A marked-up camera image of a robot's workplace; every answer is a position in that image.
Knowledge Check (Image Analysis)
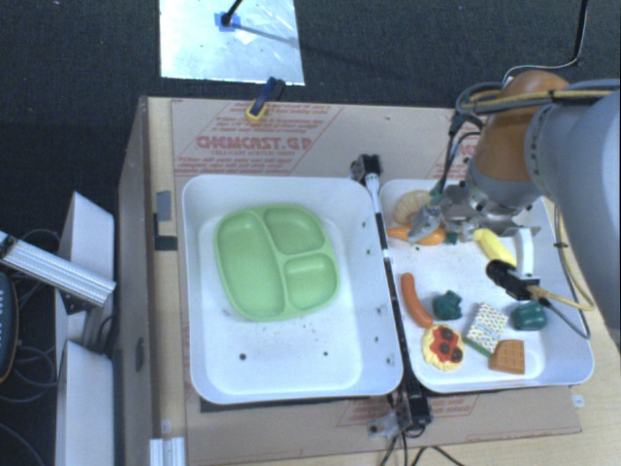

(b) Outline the tan toy croissant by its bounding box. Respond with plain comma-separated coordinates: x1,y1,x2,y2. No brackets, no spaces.
393,189,433,226

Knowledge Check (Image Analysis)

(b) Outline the white plastic tray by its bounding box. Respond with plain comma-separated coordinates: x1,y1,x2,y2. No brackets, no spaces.
180,173,406,406
377,178,596,394

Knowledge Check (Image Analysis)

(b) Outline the thin black and white rod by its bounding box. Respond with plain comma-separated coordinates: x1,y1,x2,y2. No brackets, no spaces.
366,172,424,407

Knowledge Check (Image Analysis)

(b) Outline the brown cardboard board red print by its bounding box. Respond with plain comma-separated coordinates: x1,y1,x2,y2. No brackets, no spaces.
169,97,583,466

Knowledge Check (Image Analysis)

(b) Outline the green divided plate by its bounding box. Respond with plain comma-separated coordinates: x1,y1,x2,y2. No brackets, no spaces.
212,203,341,322

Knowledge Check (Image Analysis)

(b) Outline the orange-red toy sausage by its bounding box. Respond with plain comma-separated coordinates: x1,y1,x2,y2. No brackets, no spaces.
400,272,435,330

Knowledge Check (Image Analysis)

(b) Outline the black block with thin wires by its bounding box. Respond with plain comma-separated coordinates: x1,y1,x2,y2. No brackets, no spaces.
350,153,385,181
387,389,434,432

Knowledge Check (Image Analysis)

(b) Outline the orange toy carrot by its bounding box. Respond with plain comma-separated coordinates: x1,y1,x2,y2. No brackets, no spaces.
385,224,447,248

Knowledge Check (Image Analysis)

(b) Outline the orange-brown toy waffle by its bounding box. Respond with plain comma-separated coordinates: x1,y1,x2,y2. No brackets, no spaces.
488,338,527,376

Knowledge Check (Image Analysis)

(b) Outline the yellow toy corn cob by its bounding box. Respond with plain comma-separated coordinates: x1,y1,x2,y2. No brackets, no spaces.
473,227,518,268

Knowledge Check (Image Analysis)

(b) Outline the dark green toy broccoli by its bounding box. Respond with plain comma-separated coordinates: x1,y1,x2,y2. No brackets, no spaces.
432,289,463,321

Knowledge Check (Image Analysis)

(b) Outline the green toy bean stick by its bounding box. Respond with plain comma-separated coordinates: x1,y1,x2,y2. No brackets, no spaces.
461,336,494,358

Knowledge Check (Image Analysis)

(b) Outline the white patterned small carton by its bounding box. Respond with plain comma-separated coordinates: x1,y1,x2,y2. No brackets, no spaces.
465,301,509,354

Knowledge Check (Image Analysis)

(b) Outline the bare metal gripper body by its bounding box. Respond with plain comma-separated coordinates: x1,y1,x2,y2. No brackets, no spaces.
438,183,540,243

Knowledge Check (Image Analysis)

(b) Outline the black cylinder on white bracket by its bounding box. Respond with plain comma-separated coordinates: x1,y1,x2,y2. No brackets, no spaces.
485,228,542,303

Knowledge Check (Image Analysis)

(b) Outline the dark green toy pepper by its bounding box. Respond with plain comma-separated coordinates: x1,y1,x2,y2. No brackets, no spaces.
509,300,549,331

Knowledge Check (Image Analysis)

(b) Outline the yellow toy spaghetti with meatballs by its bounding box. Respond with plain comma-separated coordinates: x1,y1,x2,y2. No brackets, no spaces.
420,323,467,372

